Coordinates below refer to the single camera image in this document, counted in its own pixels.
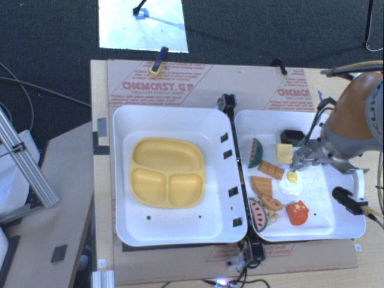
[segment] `toy food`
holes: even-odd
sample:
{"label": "toy food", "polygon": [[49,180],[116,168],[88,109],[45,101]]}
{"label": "toy food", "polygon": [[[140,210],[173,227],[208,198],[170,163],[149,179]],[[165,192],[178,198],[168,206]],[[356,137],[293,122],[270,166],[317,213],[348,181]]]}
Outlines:
{"label": "toy food", "polygon": [[280,203],[279,200],[269,197],[267,195],[263,195],[261,197],[261,200],[262,200],[263,206],[265,206],[270,210],[279,211],[279,210],[282,210],[283,208],[283,205]]}
{"label": "toy food", "polygon": [[251,207],[251,212],[253,217],[253,224],[256,228],[256,231],[261,232],[268,225],[268,218],[267,218],[266,211],[259,202],[253,199],[250,199],[249,202],[250,202],[250,207]]}
{"label": "toy food", "polygon": [[264,160],[260,161],[259,167],[257,169],[260,172],[278,180],[281,180],[284,175],[283,169]]}
{"label": "toy food", "polygon": [[275,144],[276,159],[278,164],[292,163],[292,144]]}
{"label": "toy food", "polygon": [[257,139],[252,140],[251,157],[248,168],[257,166],[263,157],[263,146]]}
{"label": "toy food", "polygon": [[272,197],[272,179],[266,177],[251,176],[252,190],[258,195]]}
{"label": "toy food", "polygon": [[297,203],[287,205],[286,211],[292,225],[302,225],[308,218],[309,209],[301,200]]}

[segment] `yellow plate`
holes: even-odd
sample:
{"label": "yellow plate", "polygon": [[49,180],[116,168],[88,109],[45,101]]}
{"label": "yellow plate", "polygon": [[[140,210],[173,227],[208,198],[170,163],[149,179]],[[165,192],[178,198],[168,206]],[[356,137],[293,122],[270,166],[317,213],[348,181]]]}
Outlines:
{"label": "yellow plate", "polygon": [[133,146],[129,180],[133,196],[146,205],[190,208],[204,194],[204,157],[190,142],[147,137]]}

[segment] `blue and yellow clamp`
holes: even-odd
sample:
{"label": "blue and yellow clamp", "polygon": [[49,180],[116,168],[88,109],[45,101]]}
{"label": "blue and yellow clamp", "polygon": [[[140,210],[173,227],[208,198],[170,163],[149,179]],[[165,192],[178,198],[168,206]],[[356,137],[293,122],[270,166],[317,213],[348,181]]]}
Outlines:
{"label": "blue and yellow clamp", "polygon": [[157,76],[162,68],[161,62],[165,61],[168,55],[168,48],[162,47],[160,53],[158,54],[156,61],[152,64],[149,69],[149,73],[153,76]]}

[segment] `brown toy food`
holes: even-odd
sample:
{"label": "brown toy food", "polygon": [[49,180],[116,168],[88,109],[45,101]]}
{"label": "brown toy food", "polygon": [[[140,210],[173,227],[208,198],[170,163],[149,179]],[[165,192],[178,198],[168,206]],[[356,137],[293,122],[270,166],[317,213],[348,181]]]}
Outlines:
{"label": "brown toy food", "polygon": [[284,170],[278,166],[275,166],[267,161],[262,160],[257,168],[260,172],[267,174],[268,176],[281,180],[284,175]]}
{"label": "brown toy food", "polygon": [[263,203],[263,206],[265,206],[266,208],[272,211],[279,211],[279,210],[282,210],[283,208],[283,205],[279,200],[273,199],[267,195],[262,196],[262,203]]}
{"label": "brown toy food", "polygon": [[309,209],[301,200],[297,203],[287,205],[286,211],[292,225],[302,225],[308,218]]}
{"label": "brown toy food", "polygon": [[272,197],[272,180],[266,177],[251,176],[252,190],[260,197]]}

